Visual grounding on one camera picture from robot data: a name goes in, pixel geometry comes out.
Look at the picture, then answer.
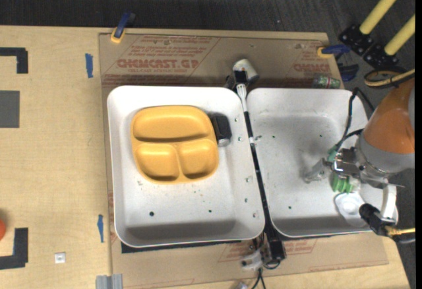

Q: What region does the white plastic tray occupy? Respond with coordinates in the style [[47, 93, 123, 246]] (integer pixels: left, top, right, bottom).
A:
[[245, 87, 398, 239], [106, 84, 266, 249]]

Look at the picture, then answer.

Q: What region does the thin black and white rod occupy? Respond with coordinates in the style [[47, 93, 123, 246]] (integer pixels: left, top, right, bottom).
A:
[[235, 82, 281, 249]]

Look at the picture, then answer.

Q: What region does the white can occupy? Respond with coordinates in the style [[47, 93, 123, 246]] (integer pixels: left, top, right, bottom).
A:
[[232, 58, 260, 84]]

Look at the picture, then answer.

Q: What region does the yellow divided plate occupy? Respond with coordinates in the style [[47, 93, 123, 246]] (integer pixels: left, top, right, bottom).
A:
[[130, 104, 221, 183]]

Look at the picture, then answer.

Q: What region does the black can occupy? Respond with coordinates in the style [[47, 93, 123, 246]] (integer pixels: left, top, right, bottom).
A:
[[210, 112, 233, 148]]

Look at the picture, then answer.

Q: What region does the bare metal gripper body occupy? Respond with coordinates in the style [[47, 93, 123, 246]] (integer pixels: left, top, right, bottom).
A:
[[329, 146, 367, 181]]

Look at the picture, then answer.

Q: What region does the clear plastic cup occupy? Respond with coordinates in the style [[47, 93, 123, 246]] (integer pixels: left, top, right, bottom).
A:
[[334, 191, 364, 220]]

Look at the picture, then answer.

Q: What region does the black block with thin wires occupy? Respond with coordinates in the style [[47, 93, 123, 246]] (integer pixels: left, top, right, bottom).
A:
[[266, 239, 287, 264], [231, 69, 249, 86]]

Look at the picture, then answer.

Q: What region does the black cylinder on white bracket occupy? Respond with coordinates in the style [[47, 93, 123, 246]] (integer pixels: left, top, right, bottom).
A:
[[358, 181, 400, 236]]

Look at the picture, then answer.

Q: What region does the green can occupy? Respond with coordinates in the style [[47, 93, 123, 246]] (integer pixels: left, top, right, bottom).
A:
[[312, 74, 342, 90]]

